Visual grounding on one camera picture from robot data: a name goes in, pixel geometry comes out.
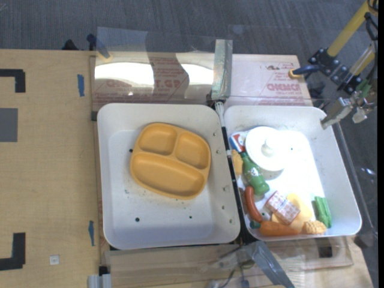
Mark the red white blue carton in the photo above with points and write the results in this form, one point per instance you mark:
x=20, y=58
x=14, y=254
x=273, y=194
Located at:
x=237, y=141

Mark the yellow biscuit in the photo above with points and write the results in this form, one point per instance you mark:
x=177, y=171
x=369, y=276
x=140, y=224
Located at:
x=237, y=162

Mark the brown cardboard board red print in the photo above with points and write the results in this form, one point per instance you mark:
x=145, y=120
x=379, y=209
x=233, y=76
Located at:
x=264, y=84

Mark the yellow cheese slice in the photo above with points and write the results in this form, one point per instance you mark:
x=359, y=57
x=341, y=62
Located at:
x=303, y=208

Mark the orange divided plate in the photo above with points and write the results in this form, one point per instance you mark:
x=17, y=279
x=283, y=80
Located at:
x=168, y=172

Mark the yellow corn cob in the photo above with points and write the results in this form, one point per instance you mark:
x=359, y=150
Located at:
x=314, y=227

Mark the thin black and white rod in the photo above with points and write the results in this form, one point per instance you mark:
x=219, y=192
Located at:
x=229, y=157

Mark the green bottle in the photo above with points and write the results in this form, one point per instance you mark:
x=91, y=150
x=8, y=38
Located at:
x=254, y=175

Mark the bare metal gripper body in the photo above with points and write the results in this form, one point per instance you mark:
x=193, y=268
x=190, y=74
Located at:
x=367, y=100

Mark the white round bowl with knob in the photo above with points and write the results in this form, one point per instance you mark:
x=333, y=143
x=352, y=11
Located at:
x=270, y=139

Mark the green vegetable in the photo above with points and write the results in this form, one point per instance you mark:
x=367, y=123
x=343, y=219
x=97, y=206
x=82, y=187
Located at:
x=323, y=211

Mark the orange carrot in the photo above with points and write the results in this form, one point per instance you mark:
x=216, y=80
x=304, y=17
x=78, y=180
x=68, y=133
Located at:
x=276, y=228

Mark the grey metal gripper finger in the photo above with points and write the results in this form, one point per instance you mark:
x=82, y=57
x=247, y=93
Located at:
x=337, y=112
x=359, y=116

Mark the white plastic tray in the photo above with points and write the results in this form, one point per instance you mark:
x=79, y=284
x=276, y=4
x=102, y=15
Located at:
x=336, y=172
x=168, y=220

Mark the red and white packet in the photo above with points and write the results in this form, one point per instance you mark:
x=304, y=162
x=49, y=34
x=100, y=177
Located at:
x=282, y=207

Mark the red-brown sausage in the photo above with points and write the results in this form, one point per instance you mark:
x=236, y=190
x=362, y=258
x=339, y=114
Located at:
x=252, y=204

